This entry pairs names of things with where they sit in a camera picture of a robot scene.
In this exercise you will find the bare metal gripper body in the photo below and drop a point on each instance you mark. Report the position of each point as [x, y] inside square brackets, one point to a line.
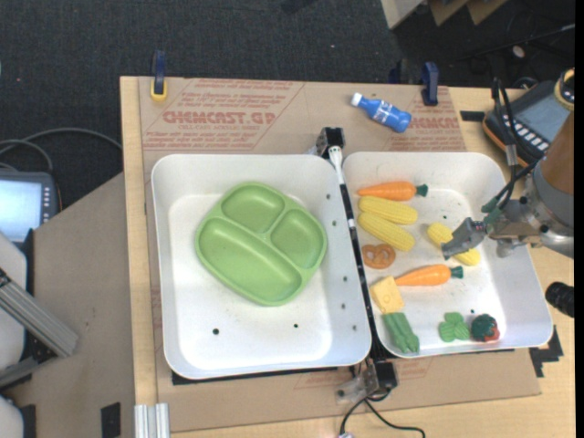
[518, 233]

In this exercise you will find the orange pretzel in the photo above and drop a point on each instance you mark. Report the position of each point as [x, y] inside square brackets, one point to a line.
[378, 257]

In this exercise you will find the green asparagus bundle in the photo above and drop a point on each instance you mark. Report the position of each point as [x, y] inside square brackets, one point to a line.
[401, 333]

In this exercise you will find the green divided plate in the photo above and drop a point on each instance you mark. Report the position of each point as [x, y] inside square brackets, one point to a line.
[255, 249]

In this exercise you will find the brown cardboard board red print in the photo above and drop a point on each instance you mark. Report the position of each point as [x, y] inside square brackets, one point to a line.
[228, 121]

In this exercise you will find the orange carrot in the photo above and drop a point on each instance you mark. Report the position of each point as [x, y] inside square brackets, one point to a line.
[390, 190]
[424, 275]

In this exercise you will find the white plastic tray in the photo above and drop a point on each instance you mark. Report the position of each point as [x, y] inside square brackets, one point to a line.
[497, 290]
[255, 340]

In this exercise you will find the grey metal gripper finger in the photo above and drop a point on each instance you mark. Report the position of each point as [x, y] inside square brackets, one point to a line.
[458, 235]
[472, 240]

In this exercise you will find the green lettuce leaf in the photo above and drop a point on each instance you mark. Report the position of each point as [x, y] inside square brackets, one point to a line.
[452, 329]

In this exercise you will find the blue plastic bottle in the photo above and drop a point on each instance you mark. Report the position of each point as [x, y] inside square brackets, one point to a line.
[383, 113]

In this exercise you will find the yellow corn cob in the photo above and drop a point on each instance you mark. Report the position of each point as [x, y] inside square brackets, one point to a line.
[439, 233]
[385, 232]
[388, 210]

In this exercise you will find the yellow cheese wedge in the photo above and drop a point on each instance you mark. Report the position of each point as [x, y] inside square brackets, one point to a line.
[387, 295]

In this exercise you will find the red and green strawberry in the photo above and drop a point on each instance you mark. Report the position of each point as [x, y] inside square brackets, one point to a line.
[484, 328]

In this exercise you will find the thin black and white rod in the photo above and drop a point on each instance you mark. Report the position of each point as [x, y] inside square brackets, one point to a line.
[347, 208]

